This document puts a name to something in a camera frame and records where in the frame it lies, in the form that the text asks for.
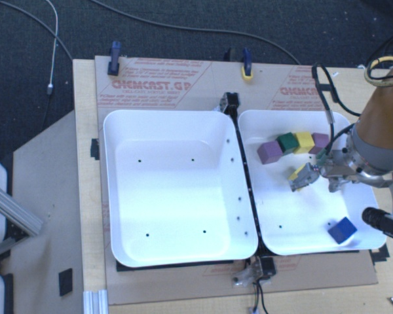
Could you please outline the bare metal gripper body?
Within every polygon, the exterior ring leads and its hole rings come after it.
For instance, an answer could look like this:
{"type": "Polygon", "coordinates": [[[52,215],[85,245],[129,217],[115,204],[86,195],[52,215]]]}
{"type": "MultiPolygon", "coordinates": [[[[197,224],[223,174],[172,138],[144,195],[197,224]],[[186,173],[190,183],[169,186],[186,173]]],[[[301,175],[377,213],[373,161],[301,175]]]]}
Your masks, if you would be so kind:
{"type": "Polygon", "coordinates": [[[352,183],[387,188],[393,183],[393,143],[347,139],[345,148],[330,152],[320,173],[327,179],[346,177],[352,183]]]}

